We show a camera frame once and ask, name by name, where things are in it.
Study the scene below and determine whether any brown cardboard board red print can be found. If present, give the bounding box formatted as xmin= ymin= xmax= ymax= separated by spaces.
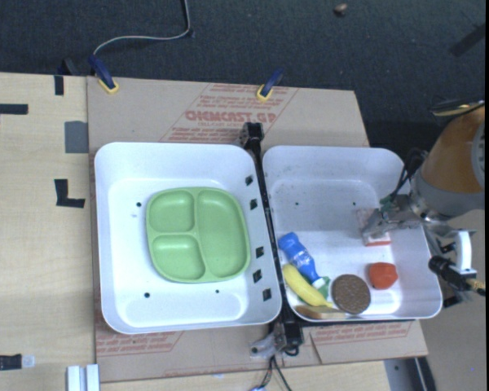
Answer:
xmin=86 ymin=75 xmax=430 ymax=384

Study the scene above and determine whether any yellow banana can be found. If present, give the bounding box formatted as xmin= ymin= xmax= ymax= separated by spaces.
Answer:
xmin=282 ymin=263 xmax=335 ymax=310

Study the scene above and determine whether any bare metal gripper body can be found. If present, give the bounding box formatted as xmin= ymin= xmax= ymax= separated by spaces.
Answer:
xmin=381 ymin=195 xmax=447 ymax=231

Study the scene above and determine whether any green divided plate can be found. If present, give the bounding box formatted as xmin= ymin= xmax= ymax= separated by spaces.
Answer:
xmin=145 ymin=186 xmax=253 ymax=284

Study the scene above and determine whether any white plastic tray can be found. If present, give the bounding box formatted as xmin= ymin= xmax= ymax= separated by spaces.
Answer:
xmin=93 ymin=141 xmax=284 ymax=336
xmin=262 ymin=144 xmax=444 ymax=323

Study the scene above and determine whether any brown round biscuit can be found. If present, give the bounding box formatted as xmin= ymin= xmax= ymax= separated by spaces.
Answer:
xmin=330 ymin=273 xmax=372 ymax=316

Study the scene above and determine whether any tan bread slice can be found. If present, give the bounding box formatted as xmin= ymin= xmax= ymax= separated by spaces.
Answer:
xmin=294 ymin=304 xmax=348 ymax=322

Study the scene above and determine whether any black block with thin wires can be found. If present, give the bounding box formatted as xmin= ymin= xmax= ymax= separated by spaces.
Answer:
xmin=282 ymin=319 xmax=306 ymax=349
xmin=240 ymin=121 xmax=267 ymax=152

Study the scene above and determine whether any black cylinder on white bracket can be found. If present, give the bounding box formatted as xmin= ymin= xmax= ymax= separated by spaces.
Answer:
xmin=428 ymin=229 xmax=480 ymax=293

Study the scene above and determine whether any red orange rounded toy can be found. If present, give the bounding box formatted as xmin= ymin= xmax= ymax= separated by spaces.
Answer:
xmin=367 ymin=261 xmax=399 ymax=290

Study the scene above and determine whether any blue bottle green cap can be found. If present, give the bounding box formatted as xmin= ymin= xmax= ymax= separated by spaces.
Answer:
xmin=277 ymin=231 xmax=332 ymax=290

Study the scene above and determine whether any pink and orange carton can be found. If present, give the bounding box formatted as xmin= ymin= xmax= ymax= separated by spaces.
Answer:
xmin=355 ymin=207 xmax=393 ymax=247

